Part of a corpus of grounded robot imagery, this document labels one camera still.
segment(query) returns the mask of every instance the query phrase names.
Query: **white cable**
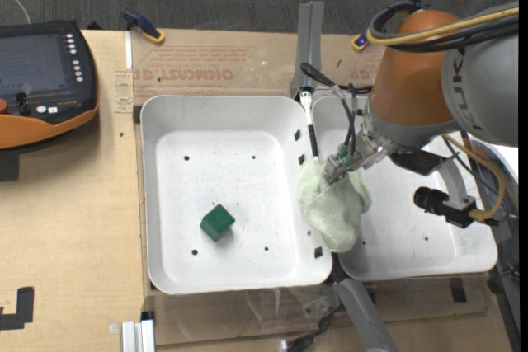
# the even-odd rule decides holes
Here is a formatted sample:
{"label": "white cable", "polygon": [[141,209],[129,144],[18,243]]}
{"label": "white cable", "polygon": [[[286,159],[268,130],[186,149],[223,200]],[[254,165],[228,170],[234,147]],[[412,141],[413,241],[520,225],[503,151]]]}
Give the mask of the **white cable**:
{"label": "white cable", "polygon": [[22,3],[21,3],[20,0],[15,0],[15,2],[18,3],[18,6],[21,7],[22,11],[24,11],[24,13],[26,14],[27,23],[28,23],[28,24],[31,24],[30,14],[27,13],[27,10],[26,10],[26,8],[24,7],[24,5],[22,5]]}

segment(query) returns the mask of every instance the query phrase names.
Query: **table surface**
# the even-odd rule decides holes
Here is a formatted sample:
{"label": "table surface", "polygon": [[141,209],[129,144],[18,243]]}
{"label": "table surface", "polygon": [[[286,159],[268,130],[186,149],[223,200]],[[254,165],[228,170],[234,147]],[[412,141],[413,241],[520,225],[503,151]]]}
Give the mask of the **table surface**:
{"label": "table surface", "polygon": [[[116,72],[126,70],[125,32],[84,33],[101,79],[98,117],[62,143],[23,155],[20,180],[0,184],[3,312],[16,311],[19,288],[35,289],[34,321],[23,330],[1,331],[0,351],[117,351],[120,337],[109,327],[138,321],[143,305],[137,125],[131,114],[116,113],[114,107]],[[423,350],[437,341],[447,347],[446,338],[459,332],[457,327],[472,339],[460,350],[490,345],[506,350],[497,303],[488,300],[492,313],[487,316],[426,326],[400,322],[391,330],[405,350]],[[361,344],[356,334],[343,330],[321,336],[314,350],[343,350],[334,349],[339,339],[343,345]],[[423,330],[427,337],[406,340],[410,331]],[[274,340],[255,340],[251,346],[239,341],[181,350],[270,350],[273,345]]]}

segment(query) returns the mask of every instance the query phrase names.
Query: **emergency stop button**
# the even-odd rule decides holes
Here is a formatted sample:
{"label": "emergency stop button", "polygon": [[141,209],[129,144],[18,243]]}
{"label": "emergency stop button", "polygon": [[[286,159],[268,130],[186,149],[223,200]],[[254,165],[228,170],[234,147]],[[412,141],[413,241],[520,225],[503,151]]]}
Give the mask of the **emergency stop button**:
{"label": "emergency stop button", "polygon": [[0,98],[0,115],[7,115],[7,101]]}

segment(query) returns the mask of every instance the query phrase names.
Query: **white tray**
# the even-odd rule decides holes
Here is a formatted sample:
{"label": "white tray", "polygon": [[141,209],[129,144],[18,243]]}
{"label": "white tray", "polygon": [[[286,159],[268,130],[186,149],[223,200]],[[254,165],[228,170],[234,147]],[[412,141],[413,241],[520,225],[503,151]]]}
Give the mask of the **white tray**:
{"label": "white tray", "polygon": [[[329,276],[332,256],[295,198],[298,157],[311,151],[297,102],[158,96],[144,104],[141,129],[148,272],[159,290],[288,287]],[[200,222],[216,204],[236,221],[215,243]]]}
{"label": "white tray", "polygon": [[[360,107],[365,99],[360,99]],[[313,104],[313,122],[320,156],[337,151],[347,132],[347,118],[336,97],[323,97]],[[356,129],[361,118],[356,119]],[[428,148],[449,157],[441,138]],[[462,169],[469,195],[478,199],[473,177]],[[340,255],[349,276],[376,281],[406,277],[473,273],[490,270],[497,262],[497,245],[491,228],[472,223],[461,229],[441,216],[425,214],[413,203],[420,186],[446,191],[440,174],[424,177],[383,159],[366,171],[362,180],[372,197],[370,210],[361,220],[361,237],[356,246]]]}

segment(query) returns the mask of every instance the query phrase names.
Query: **display screen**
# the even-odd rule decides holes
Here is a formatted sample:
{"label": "display screen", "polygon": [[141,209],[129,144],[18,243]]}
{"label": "display screen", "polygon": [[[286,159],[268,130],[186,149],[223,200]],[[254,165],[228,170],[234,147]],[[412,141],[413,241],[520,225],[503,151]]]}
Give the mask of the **display screen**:
{"label": "display screen", "polygon": [[28,96],[71,94],[72,80],[64,65],[58,34],[0,38],[0,97],[19,92]]}

